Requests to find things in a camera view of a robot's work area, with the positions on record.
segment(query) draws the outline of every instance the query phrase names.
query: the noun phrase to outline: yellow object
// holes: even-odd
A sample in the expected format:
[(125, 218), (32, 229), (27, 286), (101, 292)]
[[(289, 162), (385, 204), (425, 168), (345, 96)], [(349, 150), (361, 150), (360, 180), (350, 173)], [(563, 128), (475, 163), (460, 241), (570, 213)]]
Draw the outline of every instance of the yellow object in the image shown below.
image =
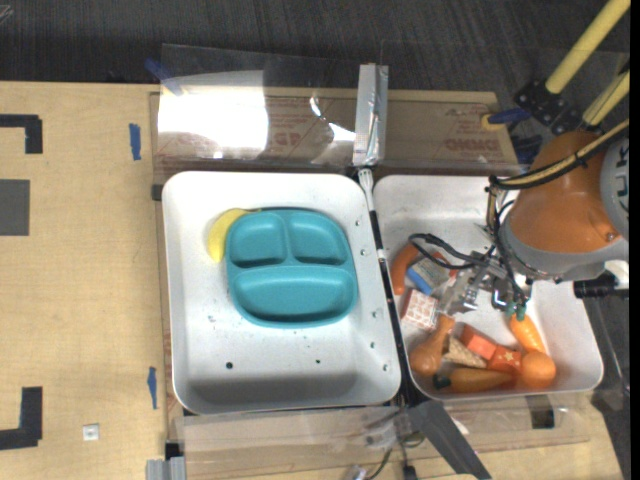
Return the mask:
[(556, 378), (556, 364), (543, 352), (530, 352), (522, 359), (520, 376), (530, 388), (546, 388)]
[(240, 217), (251, 213), (250, 210), (242, 210), (240, 208), (233, 208), (224, 212), (211, 226), (209, 231), (209, 237), (207, 239), (207, 251), (209, 256), (216, 263), (222, 261), (224, 258), (224, 248), (227, 240), (227, 233), (229, 228)]
[(585, 111), (582, 120), (591, 126), (598, 126), (622, 98), (629, 94), (630, 86), (631, 71), (629, 70), (621, 73), (611, 82)]
[(487, 130), (488, 132), (497, 132), (502, 130), (505, 125), (503, 123), (493, 124), (489, 122), (489, 118), (492, 114), (485, 114), (480, 118), (480, 124), (482, 125), (483, 130)]
[(552, 94), (560, 94), (578, 70), (589, 59), (602, 40), (631, 7), (631, 0), (609, 0), (563, 59), (545, 86)]

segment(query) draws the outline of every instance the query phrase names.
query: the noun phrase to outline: blue tape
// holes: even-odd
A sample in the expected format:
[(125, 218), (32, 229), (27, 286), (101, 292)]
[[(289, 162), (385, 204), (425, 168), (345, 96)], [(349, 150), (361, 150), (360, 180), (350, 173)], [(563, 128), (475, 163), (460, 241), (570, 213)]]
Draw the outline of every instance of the blue tape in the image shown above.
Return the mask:
[(134, 160), (142, 160), (140, 150), (142, 140), (140, 139), (140, 127), (137, 124), (129, 124), (129, 144), (131, 144), (131, 154)]
[(491, 124), (507, 124), (518, 123), (529, 119), (531, 114), (522, 108), (512, 108), (493, 114), (489, 117), (489, 123)]
[(156, 369), (153, 366), (149, 367), (147, 386), (149, 386), (149, 393), (151, 393), (151, 404), (156, 410), (158, 408), (158, 381), (156, 380)]
[(171, 72), (157, 60), (154, 60), (151, 57), (147, 58), (144, 61), (144, 68), (158, 80), (160, 80), (160, 82), (162, 82), (162, 85), (169, 89), (173, 94), (175, 94), (176, 96), (182, 95), (183, 91), (180, 87), (180, 84), (176, 83), (173, 80), (173, 75), (171, 74)]
[(420, 290), (425, 295), (431, 295), (433, 288), (431, 288), (431, 286), (429, 286), (429, 284), (424, 279), (422, 279), (422, 277), (420, 277), (420, 275), (415, 270), (409, 268), (409, 270), (407, 270), (407, 276), (413, 281), (413, 284), (416, 285), (416, 288), (418, 290)]

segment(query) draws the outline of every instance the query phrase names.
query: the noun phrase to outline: toy carrot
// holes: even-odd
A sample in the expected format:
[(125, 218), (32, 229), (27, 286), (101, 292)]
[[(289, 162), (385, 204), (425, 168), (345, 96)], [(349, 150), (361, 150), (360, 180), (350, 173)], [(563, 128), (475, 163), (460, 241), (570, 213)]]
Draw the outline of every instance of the toy carrot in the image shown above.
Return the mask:
[(527, 352), (536, 351), (542, 352), (543, 354), (547, 353), (544, 343), (542, 342), (542, 337), (528, 315), (525, 315), (522, 321), (519, 321), (515, 314), (512, 315), (509, 320), (509, 327), (518, 340), (518, 343), (520, 343), (522, 348)]

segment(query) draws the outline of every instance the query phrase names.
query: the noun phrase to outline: carrot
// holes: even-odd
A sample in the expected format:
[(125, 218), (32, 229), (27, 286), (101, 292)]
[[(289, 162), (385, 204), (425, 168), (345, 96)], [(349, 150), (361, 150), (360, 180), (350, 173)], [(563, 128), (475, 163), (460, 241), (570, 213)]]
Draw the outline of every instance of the carrot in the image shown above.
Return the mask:
[(509, 320), (509, 327), (514, 334), (518, 343), (522, 345), (527, 352), (542, 352), (547, 353), (547, 349), (544, 347), (542, 337), (536, 329), (533, 320), (528, 315), (524, 316), (524, 320), (519, 321), (517, 316), (513, 314)]
[(454, 393), (477, 393), (497, 388), (513, 380), (508, 373), (477, 368), (456, 368), (449, 376)]
[(393, 287), (393, 293), (395, 295), (402, 295), (404, 293), (404, 276), (407, 274), (409, 264), (416, 259), (418, 254), (420, 254), (418, 249), (416, 249), (412, 243), (408, 243), (394, 258), (390, 275), (391, 286)]

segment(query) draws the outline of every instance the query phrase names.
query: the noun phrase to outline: toy food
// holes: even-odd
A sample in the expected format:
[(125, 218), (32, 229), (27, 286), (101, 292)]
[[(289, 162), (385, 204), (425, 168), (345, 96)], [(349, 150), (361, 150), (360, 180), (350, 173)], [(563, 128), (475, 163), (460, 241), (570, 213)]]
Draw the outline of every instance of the toy food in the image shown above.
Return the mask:
[(414, 372), (425, 377), (437, 373), (442, 362), (444, 341), (455, 323), (456, 321), (447, 315), (438, 315), (436, 330), (409, 355), (409, 364)]
[(470, 366), (472, 368), (486, 368), (487, 362), (480, 356), (477, 356), (462, 342), (453, 336), (449, 336), (449, 351), (442, 356), (442, 359), (454, 364)]
[[(435, 258), (448, 263), (446, 258), (439, 252), (433, 253)], [(407, 277), (413, 281), (418, 290), (425, 295), (431, 295), (431, 292), (438, 286), (447, 282), (447, 280), (456, 275), (455, 270), (447, 270), (440, 265), (435, 264), (429, 258), (423, 258), (414, 263), (407, 270)]]
[(556, 364), (544, 352), (529, 352), (522, 359), (520, 376), (531, 388), (546, 388), (556, 378)]
[(511, 382), (513, 376), (494, 370), (477, 368), (456, 368), (449, 376), (454, 393), (477, 393), (497, 388)]
[(520, 352), (498, 345), (493, 357), (487, 364), (487, 368), (517, 375), (520, 373), (521, 360), (522, 354)]
[(542, 352), (543, 354), (547, 353), (547, 350), (542, 343), (542, 337), (538, 332), (533, 320), (529, 318), (528, 315), (524, 316), (524, 320), (518, 320), (516, 314), (513, 314), (509, 320), (509, 327), (511, 328), (511, 332), (518, 340), (518, 343), (524, 348), (527, 352)]
[(436, 326), (436, 303), (438, 301), (418, 290), (409, 289), (401, 311), (403, 322), (409, 322), (425, 331), (433, 331)]
[(465, 324), (462, 330), (460, 341), (465, 347), (471, 350), (471, 352), (478, 354), (487, 361), (489, 361), (496, 352), (497, 345), (468, 324)]
[(240, 208), (227, 210), (220, 215), (220, 217), (218, 217), (211, 226), (211, 229), (209, 230), (209, 237), (207, 239), (207, 252), (209, 253), (209, 256), (211, 256), (211, 259), (216, 263), (219, 263), (222, 261), (222, 258), (224, 258), (224, 249), (229, 228), (235, 221), (247, 213), (251, 212)]
[(420, 252), (412, 243), (408, 243), (393, 260), (391, 264), (391, 286), (395, 295), (403, 295), (405, 290), (404, 276), (413, 260), (415, 260)]

